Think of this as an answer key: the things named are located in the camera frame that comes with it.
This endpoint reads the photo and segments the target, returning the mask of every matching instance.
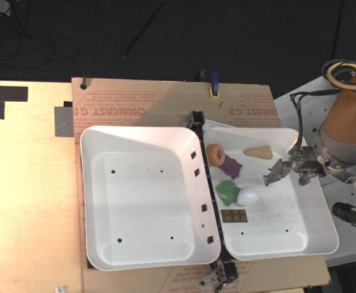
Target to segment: toy donut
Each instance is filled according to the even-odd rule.
[[[207,146],[208,163],[211,166],[222,166],[226,160],[226,153],[223,147],[218,143],[213,143]]]

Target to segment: white egg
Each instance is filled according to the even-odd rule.
[[[252,186],[243,187],[240,189],[237,197],[237,205],[249,206],[258,200],[259,194]]]

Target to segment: cardboard sheet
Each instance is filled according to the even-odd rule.
[[[209,83],[73,78],[80,238],[85,293],[206,293],[199,279],[210,266],[175,266],[103,272],[88,268],[85,245],[84,196],[79,140],[95,125],[182,126],[191,111],[207,120],[236,127],[281,127],[269,86],[219,84],[211,99]],[[322,256],[236,261],[239,279],[222,292],[248,293],[327,284],[330,276]]]

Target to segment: blue clamp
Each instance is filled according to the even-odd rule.
[[[220,97],[219,95],[219,76],[215,71],[212,71],[210,73],[210,78],[212,82],[212,86],[209,88],[210,92],[210,97],[212,99],[218,99]]]

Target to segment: white plastic tray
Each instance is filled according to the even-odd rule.
[[[80,147],[87,255],[95,268],[218,258],[215,212],[193,131],[94,126],[84,131]]]
[[[225,206],[216,186],[231,178],[218,167],[210,167],[220,217],[222,209],[245,209],[247,213],[247,223],[222,223],[226,247],[237,259],[328,254],[338,248],[338,235],[317,178],[300,186],[298,174],[292,171],[265,186],[263,175],[278,159],[288,160],[287,152],[297,135],[289,128],[212,128],[205,132],[205,146],[219,143],[228,156],[243,165],[235,184],[254,186],[259,193],[257,202],[250,206]],[[245,149],[268,145],[273,150],[271,160],[243,154]]]

